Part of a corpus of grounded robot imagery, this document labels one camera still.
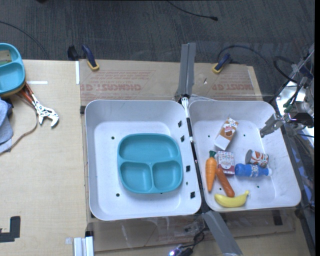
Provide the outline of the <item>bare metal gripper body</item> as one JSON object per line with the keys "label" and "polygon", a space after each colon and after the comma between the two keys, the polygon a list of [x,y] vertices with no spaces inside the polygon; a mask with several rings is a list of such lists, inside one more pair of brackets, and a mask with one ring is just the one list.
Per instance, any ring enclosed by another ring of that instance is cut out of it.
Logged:
{"label": "bare metal gripper body", "polygon": [[314,126],[314,120],[307,112],[286,113],[284,115],[284,120],[292,126]]}

